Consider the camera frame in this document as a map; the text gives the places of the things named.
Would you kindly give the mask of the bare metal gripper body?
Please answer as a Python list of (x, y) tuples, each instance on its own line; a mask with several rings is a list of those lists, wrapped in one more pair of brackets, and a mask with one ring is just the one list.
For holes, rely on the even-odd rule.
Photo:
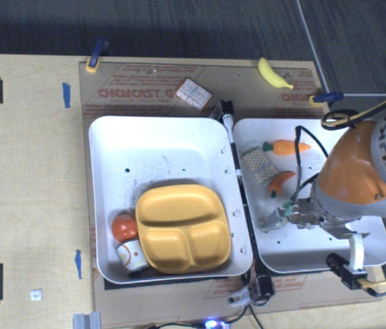
[(321, 226), (326, 221), (325, 214), (312, 197), (301, 198), (295, 204), (290, 204), (285, 208), (285, 217), (299, 229)]

